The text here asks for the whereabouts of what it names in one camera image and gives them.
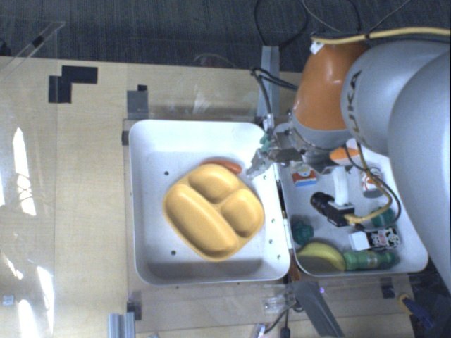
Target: yellow divided plate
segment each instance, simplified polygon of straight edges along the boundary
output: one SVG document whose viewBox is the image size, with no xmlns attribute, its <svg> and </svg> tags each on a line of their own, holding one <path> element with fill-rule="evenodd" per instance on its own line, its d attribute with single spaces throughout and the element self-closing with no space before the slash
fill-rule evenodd
<svg viewBox="0 0 451 338">
<path fill-rule="evenodd" d="M 261 229 L 260 200 L 240 178 L 217 164 L 199 166 L 163 199 L 166 220 L 202 258 L 223 261 Z"/>
</svg>

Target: teal object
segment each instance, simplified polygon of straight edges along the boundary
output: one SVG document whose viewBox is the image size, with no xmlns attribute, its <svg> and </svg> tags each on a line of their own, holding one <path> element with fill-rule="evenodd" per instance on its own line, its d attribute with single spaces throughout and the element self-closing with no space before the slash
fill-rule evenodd
<svg viewBox="0 0 451 338">
<path fill-rule="evenodd" d="M 313 237 L 314 231 L 313 227 L 303 222 L 296 222 L 292 226 L 293 239 L 300 246 L 304 246 Z"/>
<path fill-rule="evenodd" d="M 391 208 L 389 208 L 382 214 L 379 214 L 377 217 L 374 217 L 373 219 L 371 219 L 371 222 L 373 223 L 374 227 L 380 228 L 380 227 L 389 225 L 393 221 L 394 217 L 395 217 L 395 212 Z"/>
<path fill-rule="evenodd" d="M 346 270 L 390 269 L 396 264 L 396 256 L 391 252 L 348 251 L 343 254 Z"/>
</svg>

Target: soda can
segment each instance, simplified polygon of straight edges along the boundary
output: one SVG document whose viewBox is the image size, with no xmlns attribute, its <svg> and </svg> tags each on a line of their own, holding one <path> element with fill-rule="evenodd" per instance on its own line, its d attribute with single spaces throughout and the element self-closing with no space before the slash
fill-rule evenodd
<svg viewBox="0 0 451 338">
<path fill-rule="evenodd" d="M 370 168 L 370 172 L 374 177 L 382 179 L 382 172 L 378 168 Z M 378 198 L 382 195 L 381 191 L 371 180 L 367 172 L 362 173 L 362 190 L 365 198 Z"/>
</svg>

